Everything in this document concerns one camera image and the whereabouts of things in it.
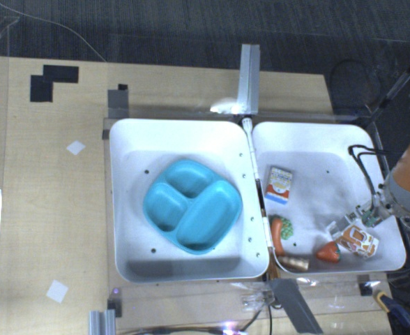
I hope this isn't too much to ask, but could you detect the orange carrot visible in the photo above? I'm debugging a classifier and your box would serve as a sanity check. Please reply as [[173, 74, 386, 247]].
[[268, 214, 287, 257]]

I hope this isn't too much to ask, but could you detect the thin black and white rod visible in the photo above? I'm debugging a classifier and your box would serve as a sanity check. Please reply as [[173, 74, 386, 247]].
[[241, 117, 275, 258]]

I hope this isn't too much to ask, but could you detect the pale wood board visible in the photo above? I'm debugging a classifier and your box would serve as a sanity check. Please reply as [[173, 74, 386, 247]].
[[0, 55, 394, 335]]

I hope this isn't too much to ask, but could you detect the white and orange carton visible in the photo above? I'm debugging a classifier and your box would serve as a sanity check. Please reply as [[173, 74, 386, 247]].
[[335, 223, 380, 259]]

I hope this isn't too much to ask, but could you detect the white and red carton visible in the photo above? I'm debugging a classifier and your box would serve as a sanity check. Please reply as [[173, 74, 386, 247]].
[[264, 165, 294, 205]]

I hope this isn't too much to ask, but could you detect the white plastic tray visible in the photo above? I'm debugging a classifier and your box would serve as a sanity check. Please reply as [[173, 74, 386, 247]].
[[108, 117, 271, 285], [251, 121, 408, 276]]

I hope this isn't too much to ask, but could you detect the blue divided plate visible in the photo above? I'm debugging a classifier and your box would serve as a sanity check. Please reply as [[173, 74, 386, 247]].
[[142, 158, 244, 256]]

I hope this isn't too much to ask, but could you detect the brown bread roll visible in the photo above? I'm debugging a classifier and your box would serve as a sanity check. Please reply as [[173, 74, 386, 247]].
[[278, 255, 310, 271]]

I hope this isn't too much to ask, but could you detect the green broccoli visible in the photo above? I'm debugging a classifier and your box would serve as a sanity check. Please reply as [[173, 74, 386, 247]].
[[278, 216, 294, 241]]

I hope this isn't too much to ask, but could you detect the red strawberry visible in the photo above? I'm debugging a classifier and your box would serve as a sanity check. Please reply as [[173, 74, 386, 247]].
[[316, 241, 342, 264]]

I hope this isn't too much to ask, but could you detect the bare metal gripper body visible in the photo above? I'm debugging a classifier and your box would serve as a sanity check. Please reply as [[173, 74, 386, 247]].
[[344, 191, 401, 229]]

